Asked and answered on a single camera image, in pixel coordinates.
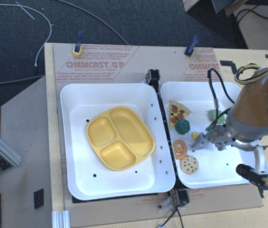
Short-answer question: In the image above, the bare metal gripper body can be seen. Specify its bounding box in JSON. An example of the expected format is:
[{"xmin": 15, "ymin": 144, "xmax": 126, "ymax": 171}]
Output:
[{"xmin": 209, "ymin": 124, "xmax": 244, "ymax": 150}]

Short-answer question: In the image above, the light green broccoli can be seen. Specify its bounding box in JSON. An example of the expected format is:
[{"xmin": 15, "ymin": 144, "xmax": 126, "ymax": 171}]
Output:
[{"xmin": 207, "ymin": 109, "xmax": 227, "ymax": 127}]

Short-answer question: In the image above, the orange pretzel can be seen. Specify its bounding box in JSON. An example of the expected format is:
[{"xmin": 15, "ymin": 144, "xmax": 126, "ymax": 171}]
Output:
[{"xmin": 172, "ymin": 139, "xmax": 188, "ymax": 160}]

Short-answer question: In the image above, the dark green broccoli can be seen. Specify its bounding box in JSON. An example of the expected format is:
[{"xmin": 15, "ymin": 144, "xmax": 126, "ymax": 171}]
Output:
[{"xmin": 174, "ymin": 118, "xmax": 191, "ymax": 135}]

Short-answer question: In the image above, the white plastic tray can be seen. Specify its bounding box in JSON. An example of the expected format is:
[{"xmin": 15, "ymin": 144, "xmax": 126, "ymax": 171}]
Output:
[
  {"xmin": 60, "ymin": 83, "xmax": 176, "ymax": 201},
  {"xmin": 160, "ymin": 81, "xmax": 268, "ymax": 190}
]

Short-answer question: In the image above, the tan chocolate chip biscuit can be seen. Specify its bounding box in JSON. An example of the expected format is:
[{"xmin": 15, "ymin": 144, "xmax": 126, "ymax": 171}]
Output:
[{"xmin": 179, "ymin": 155, "xmax": 200, "ymax": 175}]

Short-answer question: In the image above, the thin black rod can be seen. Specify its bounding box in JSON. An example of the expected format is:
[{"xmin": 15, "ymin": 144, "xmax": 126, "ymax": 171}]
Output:
[{"xmin": 156, "ymin": 90, "xmax": 179, "ymax": 190}]

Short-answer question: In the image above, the toy pizza slice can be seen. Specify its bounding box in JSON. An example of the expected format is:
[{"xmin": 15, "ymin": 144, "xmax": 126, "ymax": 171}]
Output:
[{"xmin": 168, "ymin": 100, "xmax": 192, "ymax": 129}]

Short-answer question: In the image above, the yellow divided plate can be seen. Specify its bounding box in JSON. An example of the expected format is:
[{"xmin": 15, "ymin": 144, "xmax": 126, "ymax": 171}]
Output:
[{"xmin": 85, "ymin": 106, "xmax": 156, "ymax": 171}]

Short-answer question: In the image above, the brown cardboard board red print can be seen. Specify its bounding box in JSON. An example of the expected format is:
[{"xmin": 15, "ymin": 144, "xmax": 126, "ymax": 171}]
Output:
[{"xmin": 52, "ymin": 44, "xmax": 264, "ymax": 221}]

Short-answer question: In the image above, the black cylinder on white bracket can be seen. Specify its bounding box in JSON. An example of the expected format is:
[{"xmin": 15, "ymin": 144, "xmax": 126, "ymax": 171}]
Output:
[{"xmin": 233, "ymin": 141, "xmax": 268, "ymax": 188}]

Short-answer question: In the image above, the black block with thin wires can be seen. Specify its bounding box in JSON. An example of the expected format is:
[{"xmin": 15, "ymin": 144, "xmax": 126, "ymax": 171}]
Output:
[
  {"xmin": 145, "ymin": 68, "xmax": 161, "ymax": 92},
  {"xmin": 167, "ymin": 189, "xmax": 190, "ymax": 208}
]

